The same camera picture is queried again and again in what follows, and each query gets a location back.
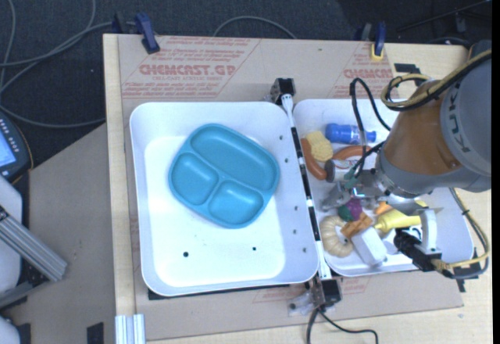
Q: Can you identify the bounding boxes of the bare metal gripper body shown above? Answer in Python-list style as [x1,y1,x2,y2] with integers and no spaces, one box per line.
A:
[342,168,416,206]

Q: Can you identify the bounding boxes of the small brown can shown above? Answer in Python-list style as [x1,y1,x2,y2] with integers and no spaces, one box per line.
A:
[324,159,354,184]

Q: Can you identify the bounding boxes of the purple grapes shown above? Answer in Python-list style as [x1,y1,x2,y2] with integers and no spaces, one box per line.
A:
[345,197,365,220]

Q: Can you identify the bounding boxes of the curved orange sausage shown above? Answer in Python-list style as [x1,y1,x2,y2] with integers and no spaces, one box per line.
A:
[331,144,373,163]

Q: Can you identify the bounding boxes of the beige doughnut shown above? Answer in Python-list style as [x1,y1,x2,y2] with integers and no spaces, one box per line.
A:
[319,214,355,259]

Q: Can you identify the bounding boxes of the yellow bottle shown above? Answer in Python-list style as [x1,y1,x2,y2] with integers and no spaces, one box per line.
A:
[372,209,423,235]

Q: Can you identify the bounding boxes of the blue plastic bottle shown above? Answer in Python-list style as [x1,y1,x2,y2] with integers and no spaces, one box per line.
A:
[324,122,378,144]

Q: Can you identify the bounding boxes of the white carton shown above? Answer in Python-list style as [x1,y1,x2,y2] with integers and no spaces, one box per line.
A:
[351,228,389,267]

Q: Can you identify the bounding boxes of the thin black and white rod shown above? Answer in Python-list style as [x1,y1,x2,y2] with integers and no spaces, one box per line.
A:
[280,93,334,280]

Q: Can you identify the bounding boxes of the white plastic tray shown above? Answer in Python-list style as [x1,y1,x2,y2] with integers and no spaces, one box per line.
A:
[291,98,476,278]
[128,100,321,298]

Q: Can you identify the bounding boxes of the blue divided plate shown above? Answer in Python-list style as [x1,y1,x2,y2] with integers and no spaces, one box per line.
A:
[167,123,282,230]

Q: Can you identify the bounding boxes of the brown cardboard board red print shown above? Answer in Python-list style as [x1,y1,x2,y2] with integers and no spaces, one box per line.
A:
[116,34,470,342]

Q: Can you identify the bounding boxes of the black cylinder on white bracket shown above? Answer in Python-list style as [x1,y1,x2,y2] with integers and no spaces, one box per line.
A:
[392,207,445,272]

